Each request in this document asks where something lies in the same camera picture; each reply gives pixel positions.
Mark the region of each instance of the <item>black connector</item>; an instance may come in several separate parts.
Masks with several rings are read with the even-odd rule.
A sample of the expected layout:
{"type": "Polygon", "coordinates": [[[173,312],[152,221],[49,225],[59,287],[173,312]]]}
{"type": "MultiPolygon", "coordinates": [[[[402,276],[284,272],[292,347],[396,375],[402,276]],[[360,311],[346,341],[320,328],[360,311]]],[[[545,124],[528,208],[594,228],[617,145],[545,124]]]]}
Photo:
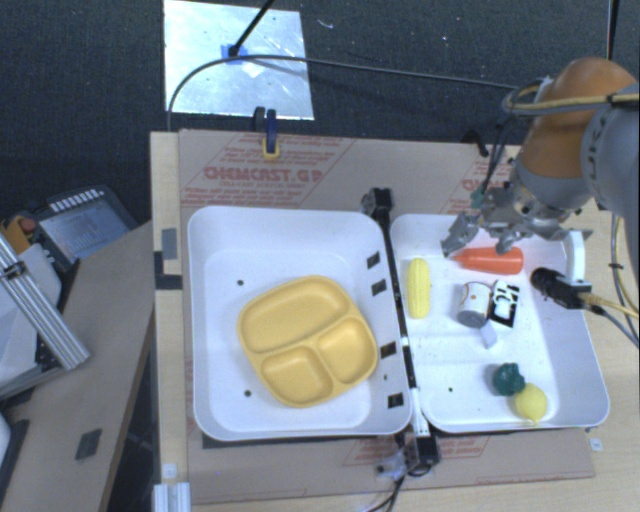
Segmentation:
{"type": "Polygon", "coordinates": [[[543,295],[566,309],[582,309],[584,301],[578,297],[580,293],[589,293],[590,284],[569,284],[564,276],[555,270],[538,268],[531,274],[531,284],[543,295]]]}

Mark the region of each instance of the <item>yellow plate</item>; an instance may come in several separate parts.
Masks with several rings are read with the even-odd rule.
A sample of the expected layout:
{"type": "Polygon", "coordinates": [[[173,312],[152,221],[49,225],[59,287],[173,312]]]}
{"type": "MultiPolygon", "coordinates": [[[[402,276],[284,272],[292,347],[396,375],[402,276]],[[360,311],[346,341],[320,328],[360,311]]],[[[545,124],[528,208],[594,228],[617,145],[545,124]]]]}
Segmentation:
{"type": "Polygon", "coordinates": [[[366,320],[335,281],[308,276],[256,297],[238,336],[260,379],[292,407],[319,404],[366,379],[378,347],[366,320]]]}

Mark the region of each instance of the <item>orange object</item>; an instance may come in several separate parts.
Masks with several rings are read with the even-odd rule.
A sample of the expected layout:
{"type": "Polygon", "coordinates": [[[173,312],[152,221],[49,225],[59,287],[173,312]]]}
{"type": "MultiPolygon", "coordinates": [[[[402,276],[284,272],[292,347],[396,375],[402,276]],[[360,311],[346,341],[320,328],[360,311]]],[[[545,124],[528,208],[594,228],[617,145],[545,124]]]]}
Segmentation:
{"type": "Polygon", "coordinates": [[[496,252],[495,247],[468,248],[453,259],[469,270],[492,274],[518,274],[524,265],[522,251],[518,247],[502,255],[496,252]]]}

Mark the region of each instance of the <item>lemon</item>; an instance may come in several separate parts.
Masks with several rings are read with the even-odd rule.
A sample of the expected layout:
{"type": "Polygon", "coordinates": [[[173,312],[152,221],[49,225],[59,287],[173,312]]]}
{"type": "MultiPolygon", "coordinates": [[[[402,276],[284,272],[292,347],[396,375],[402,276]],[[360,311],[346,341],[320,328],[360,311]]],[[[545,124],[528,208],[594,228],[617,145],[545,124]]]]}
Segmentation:
{"type": "Polygon", "coordinates": [[[536,425],[547,412],[547,395],[538,386],[527,383],[515,396],[516,411],[536,425]]]}

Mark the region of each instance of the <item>yellow handle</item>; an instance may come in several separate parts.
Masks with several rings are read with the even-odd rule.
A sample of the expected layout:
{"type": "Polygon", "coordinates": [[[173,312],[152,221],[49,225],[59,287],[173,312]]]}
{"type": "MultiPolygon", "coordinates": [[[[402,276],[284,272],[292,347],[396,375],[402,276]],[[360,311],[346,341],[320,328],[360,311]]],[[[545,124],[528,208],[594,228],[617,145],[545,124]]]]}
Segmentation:
{"type": "Polygon", "coordinates": [[[407,274],[407,297],[409,315],[412,318],[424,318],[429,313],[431,275],[429,265],[422,258],[414,258],[409,264],[407,274]]]}

